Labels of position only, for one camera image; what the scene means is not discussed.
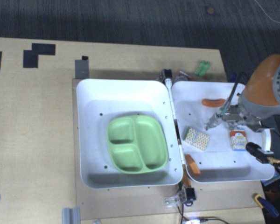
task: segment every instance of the toy sink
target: toy sink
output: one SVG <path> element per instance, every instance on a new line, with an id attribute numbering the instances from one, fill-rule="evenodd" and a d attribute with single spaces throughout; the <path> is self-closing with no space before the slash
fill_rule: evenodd
<path id="1" fill-rule="evenodd" d="M 205 107 L 201 100 L 227 98 L 232 87 L 231 83 L 191 81 L 180 81 L 172 87 L 180 136 L 192 127 L 210 137 L 206 150 L 201 151 L 183 141 L 182 147 L 178 145 L 168 90 L 162 83 L 82 80 L 77 86 L 82 181 L 94 189 L 175 185 L 182 179 L 184 154 L 190 154 L 201 170 L 199 176 L 188 170 L 197 182 L 271 178 L 273 166 L 261 164 L 246 151 L 232 150 L 226 124 L 204 130 L 204 123 L 218 108 Z M 236 93 L 243 88 L 239 84 Z M 162 131 L 165 143 L 158 135 L 149 137 L 139 132 L 140 124 L 146 128 L 144 133 L 156 133 L 152 120 Z M 248 141 L 270 145 L 269 132 L 243 128 Z"/>

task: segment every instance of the dark gray carpet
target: dark gray carpet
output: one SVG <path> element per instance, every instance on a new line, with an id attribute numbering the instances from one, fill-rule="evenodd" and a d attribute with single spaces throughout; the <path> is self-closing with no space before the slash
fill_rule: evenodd
<path id="1" fill-rule="evenodd" d="M 280 21 L 280 0 L 257 1 Z M 227 79 L 280 53 L 253 0 L 0 0 L 0 36 L 219 49 Z"/>

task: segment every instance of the green divided plate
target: green divided plate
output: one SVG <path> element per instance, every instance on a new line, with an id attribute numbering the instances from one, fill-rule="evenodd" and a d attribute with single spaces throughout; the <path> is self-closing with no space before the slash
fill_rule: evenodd
<path id="1" fill-rule="evenodd" d="M 161 125 L 146 115 L 112 120 L 107 142 L 113 165 L 126 174 L 143 174 L 162 168 L 168 150 Z"/>

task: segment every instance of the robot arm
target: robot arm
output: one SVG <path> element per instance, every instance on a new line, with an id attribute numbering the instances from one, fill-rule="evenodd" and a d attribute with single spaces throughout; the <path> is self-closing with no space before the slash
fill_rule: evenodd
<path id="1" fill-rule="evenodd" d="M 221 108 L 222 111 L 215 113 L 205 125 L 206 130 L 224 121 L 231 129 L 237 125 L 246 125 L 258 132 L 263 129 L 260 125 L 261 120 L 280 114 L 280 55 L 266 58 L 239 95 L 238 104 L 230 105 L 237 82 Z"/>

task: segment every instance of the white tray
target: white tray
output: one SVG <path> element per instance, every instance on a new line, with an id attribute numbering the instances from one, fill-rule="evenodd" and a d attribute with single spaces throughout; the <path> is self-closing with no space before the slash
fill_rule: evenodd
<path id="1" fill-rule="evenodd" d="M 191 82 L 180 81 L 173 85 L 172 96 L 174 99 L 176 117 L 181 138 L 184 137 L 187 127 L 192 127 L 210 137 L 205 151 L 201 151 L 182 141 L 185 154 L 190 154 L 196 161 L 201 175 L 189 172 L 191 178 L 197 182 L 225 182 L 266 180 L 274 174 L 274 167 L 270 164 L 261 164 L 247 151 L 233 151 L 226 123 L 209 129 L 204 129 L 204 124 L 219 108 L 203 106 L 201 101 L 209 99 L 227 99 L 232 90 L 232 83 L 215 82 Z M 231 101 L 237 104 L 237 93 L 244 89 L 244 85 L 238 84 L 235 95 Z M 254 142 L 260 146 L 264 143 L 262 133 L 255 133 L 246 126 L 248 142 Z"/>
<path id="2" fill-rule="evenodd" d="M 81 178 L 90 188 L 175 185 L 182 163 L 172 119 L 168 90 L 156 81 L 86 79 L 77 86 Z M 152 173 L 124 174 L 112 164 L 107 126 L 127 115 L 154 117 L 165 134 L 169 161 Z"/>

